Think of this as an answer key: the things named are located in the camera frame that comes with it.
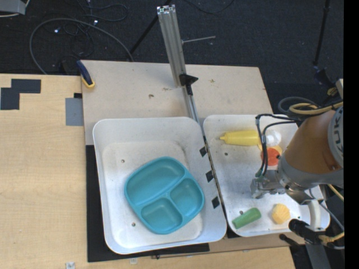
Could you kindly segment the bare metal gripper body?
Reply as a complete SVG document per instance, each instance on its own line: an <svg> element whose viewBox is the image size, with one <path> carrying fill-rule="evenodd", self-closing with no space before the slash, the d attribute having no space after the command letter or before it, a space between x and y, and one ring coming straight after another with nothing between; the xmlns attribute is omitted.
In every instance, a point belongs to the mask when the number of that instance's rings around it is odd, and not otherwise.
<svg viewBox="0 0 359 269"><path fill-rule="evenodd" d="M250 184L251 197L263 198L265 194L285 194L289 179L279 170L268 170L252 180Z"/></svg>

